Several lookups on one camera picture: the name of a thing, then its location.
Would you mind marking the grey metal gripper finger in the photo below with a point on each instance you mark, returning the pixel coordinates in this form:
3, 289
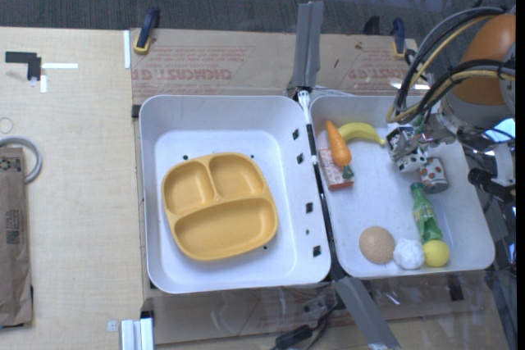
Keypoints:
418, 144
404, 145

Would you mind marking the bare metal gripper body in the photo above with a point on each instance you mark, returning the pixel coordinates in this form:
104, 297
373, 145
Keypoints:
438, 130

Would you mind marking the white carton with black spots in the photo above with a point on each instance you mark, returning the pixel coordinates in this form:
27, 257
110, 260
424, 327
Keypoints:
412, 164

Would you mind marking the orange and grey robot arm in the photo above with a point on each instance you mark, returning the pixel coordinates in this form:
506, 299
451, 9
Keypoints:
488, 53

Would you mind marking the white can with orange print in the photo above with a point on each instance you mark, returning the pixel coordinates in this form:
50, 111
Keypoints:
435, 176

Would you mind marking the yellow banana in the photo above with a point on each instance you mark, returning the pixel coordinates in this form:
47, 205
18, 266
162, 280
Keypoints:
361, 131

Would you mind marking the white plastic tray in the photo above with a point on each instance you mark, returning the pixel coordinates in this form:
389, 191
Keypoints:
381, 201
246, 115

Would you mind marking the orange carrot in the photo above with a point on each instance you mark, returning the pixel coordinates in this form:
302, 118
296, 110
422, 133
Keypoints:
339, 145

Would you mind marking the green bottle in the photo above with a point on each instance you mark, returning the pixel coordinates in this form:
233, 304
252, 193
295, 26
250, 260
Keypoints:
425, 215

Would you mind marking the red and white carton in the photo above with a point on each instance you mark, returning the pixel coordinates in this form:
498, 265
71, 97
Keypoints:
333, 176

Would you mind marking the brown egg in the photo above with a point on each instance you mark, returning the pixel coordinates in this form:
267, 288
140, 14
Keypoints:
376, 245

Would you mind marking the white garlic bulb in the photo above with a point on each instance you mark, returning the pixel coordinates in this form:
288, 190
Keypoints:
409, 254

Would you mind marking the yellow ball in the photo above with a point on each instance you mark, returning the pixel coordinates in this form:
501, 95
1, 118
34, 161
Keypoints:
436, 254

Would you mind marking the yellow divided plate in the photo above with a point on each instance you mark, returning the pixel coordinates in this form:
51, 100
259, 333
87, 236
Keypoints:
221, 209

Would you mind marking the brown cardboard board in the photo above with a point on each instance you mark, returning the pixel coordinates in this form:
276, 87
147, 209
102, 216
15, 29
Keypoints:
213, 69

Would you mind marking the grey tape roll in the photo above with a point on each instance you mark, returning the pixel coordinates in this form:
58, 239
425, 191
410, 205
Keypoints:
36, 160

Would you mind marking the brown paper bag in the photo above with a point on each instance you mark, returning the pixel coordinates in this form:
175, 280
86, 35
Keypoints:
14, 242

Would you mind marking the black cylinder on white bracket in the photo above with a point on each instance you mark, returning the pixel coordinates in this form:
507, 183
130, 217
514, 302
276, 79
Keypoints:
492, 176

